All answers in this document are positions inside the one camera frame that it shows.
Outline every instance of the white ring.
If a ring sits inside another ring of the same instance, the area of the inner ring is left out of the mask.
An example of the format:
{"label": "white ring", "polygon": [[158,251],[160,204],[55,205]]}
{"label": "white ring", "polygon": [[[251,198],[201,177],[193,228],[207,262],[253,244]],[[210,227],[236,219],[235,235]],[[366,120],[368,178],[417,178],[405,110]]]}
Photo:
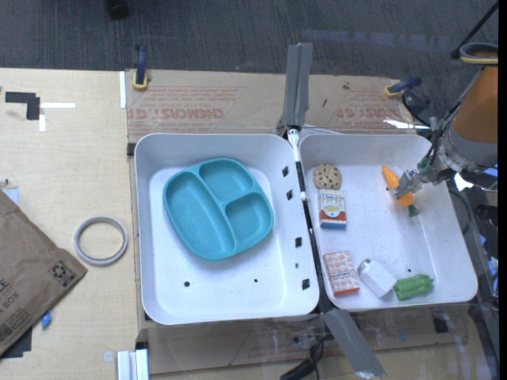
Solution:
{"label": "white ring", "polygon": [[[91,257],[86,255],[86,253],[83,252],[81,249],[81,246],[79,244],[79,238],[81,237],[82,232],[88,228],[88,226],[98,223],[98,222],[107,222],[108,224],[111,224],[112,226],[115,226],[118,228],[118,230],[121,232],[123,236],[123,244],[118,252],[116,252],[111,257],[106,257],[105,259],[97,259],[95,257]],[[76,249],[76,252],[78,253],[79,257],[83,259],[85,262],[89,264],[93,264],[95,266],[106,266],[108,264],[111,264],[112,262],[116,262],[118,259],[121,258],[121,256],[125,253],[127,250],[128,245],[128,234],[127,230],[123,226],[123,224],[118,221],[116,218],[109,217],[108,215],[97,215],[96,217],[91,217],[86,219],[81,223],[81,225],[76,230],[76,233],[74,234],[74,247]]]}

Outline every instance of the carrot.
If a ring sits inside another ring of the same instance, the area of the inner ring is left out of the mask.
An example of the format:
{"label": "carrot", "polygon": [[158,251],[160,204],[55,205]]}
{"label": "carrot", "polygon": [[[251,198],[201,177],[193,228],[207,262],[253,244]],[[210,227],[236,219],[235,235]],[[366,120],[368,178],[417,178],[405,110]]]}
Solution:
{"label": "carrot", "polygon": [[[396,176],[395,172],[393,172],[387,166],[382,165],[382,173],[383,176],[386,178],[386,182],[389,188],[392,189],[398,187],[399,177]],[[400,196],[398,199],[396,199],[396,201],[398,202],[398,204],[408,207],[414,202],[414,194],[412,192],[407,192],[404,195]]]}

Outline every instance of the dark floor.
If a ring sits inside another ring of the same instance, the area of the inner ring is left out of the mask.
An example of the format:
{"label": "dark floor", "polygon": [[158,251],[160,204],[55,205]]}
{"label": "dark floor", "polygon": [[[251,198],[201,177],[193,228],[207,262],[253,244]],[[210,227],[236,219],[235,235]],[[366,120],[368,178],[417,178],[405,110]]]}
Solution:
{"label": "dark floor", "polygon": [[[439,115],[476,72],[452,51],[496,0],[0,0],[0,67],[122,70],[147,46],[153,69],[284,73],[314,42],[314,74],[423,79]],[[473,41],[497,44],[497,12]]]}

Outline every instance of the brown paper bag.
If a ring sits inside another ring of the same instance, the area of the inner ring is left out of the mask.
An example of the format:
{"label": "brown paper bag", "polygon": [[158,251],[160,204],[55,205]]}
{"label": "brown paper bag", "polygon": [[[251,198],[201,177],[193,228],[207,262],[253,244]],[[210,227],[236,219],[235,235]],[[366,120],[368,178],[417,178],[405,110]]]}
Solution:
{"label": "brown paper bag", "polygon": [[0,190],[0,355],[86,272]]}

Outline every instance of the blue divided plate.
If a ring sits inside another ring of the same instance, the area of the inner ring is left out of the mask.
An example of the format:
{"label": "blue divided plate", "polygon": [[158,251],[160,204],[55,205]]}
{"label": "blue divided plate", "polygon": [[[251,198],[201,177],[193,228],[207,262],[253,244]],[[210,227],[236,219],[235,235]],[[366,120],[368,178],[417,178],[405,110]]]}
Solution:
{"label": "blue divided plate", "polygon": [[176,173],[163,200],[181,240],[206,260],[251,248],[273,228],[273,209],[261,186],[234,159],[215,158]]}

